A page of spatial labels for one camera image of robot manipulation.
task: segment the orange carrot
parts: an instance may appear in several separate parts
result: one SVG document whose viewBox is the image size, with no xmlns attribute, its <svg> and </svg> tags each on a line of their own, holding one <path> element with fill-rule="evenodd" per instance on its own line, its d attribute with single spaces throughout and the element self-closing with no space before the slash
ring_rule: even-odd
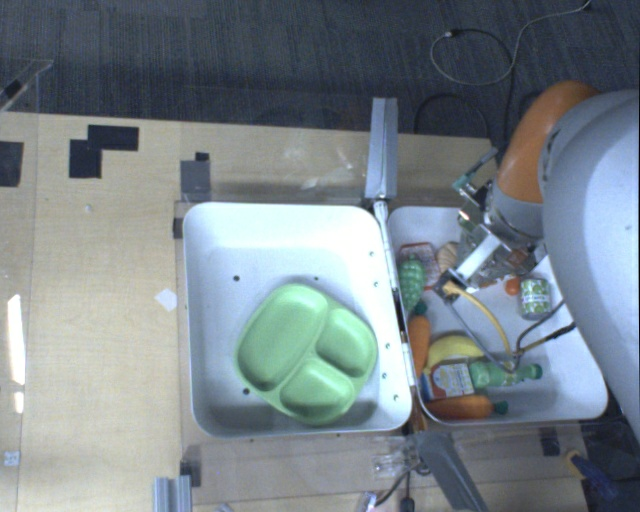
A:
<svg viewBox="0 0 640 512">
<path fill-rule="evenodd" d="M 429 358 L 429 340 L 431 338 L 431 322 L 423 315 L 415 315 L 409 320 L 407 328 L 413 365 L 416 376 L 420 377 Z"/>
<path fill-rule="evenodd" d="M 506 402 L 494 405 L 485 395 L 464 395 L 435 400 L 426 404 L 427 409 L 441 420 L 481 420 L 494 410 L 506 412 Z"/>
</svg>

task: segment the banana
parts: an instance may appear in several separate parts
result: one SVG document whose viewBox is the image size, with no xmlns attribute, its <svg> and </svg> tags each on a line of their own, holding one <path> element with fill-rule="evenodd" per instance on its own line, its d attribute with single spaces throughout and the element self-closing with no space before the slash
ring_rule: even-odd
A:
<svg viewBox="0 0 640 512">
<path fill-rule="evenodd" d="M 483 355 L 482 350 L 471 338 L 458 335 L 445 336 L 429 347 L 429 359 L 424 371 L 429 373 L 435 365 L 451 357 L 481 357 Z"/>
</svg>

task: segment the yellow cable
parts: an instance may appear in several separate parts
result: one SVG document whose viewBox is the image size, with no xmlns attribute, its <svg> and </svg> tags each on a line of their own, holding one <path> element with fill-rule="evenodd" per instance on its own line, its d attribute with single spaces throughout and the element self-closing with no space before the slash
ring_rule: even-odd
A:
<svg viewBox="0 0 640 512">
<path fill-rule="evenodd" d="M 509 345 L 509 340 L 507 339 L 507 334 L 504 332 L 504 329 L 500 325 L 500 322 L 498 322 L 498 319 L 493 315 L 491 311 L 489 311 L 489 308 L 487 308 L 487 306 L 485 306 L 482 302 L 480 302 L 477 298 L 475 298 L 473 295 L 471 295 L 467 291 L 455 285 L 452 281 L 449 281 L 448 283 L 446 283 L 442 287 L 442 290 L 447 295 L 460 295 L 464 297 L 469 302 L 471 302 L 471 304 L 473 304 L 480 311 L 482 311 L 486 315 L 486 317 L 489 319 L 489 321 L 493 324 L 493 326 L 496 328 L 496 331 L 498 331 L 498 334 L 502 339 L 502 344 L 504 345 L 504 349 L 507 352 L 507 354 L 510 356 L 513 355 L 511 352 L 511 345 Z"/>
</svg>

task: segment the white sticker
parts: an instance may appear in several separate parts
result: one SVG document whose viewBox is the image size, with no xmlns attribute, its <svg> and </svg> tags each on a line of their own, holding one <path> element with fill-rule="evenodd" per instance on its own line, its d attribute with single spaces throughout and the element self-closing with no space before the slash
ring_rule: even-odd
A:
<svg viewBox="0 0 640 512">
<path fill-rule="evenodd" d="M 20 465 L 20 452 L 4 452 L 4 465 L 5 466 L 19 466 Z"/>
<path fill-rule="evenodd" d="M 169 290 L 169 288 L 165 288 L 158 295 L 155 296 L 155 299 L 162 305 L 164 309 L 167 311 L 173 311 L 178 307 L 178 296 Z"/>
</svg>

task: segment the green can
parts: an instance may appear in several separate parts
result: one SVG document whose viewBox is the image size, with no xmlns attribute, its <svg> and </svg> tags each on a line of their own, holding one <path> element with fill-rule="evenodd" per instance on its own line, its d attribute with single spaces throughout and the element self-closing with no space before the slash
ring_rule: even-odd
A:
<svg viewBox="0 0 640 512">
<path fill-rule="evenodd" d="M 526 320 L 540 320 L 551 312 L 551 286 L 542 278 L 520 283 L 520 314 Z"/>
</svg>

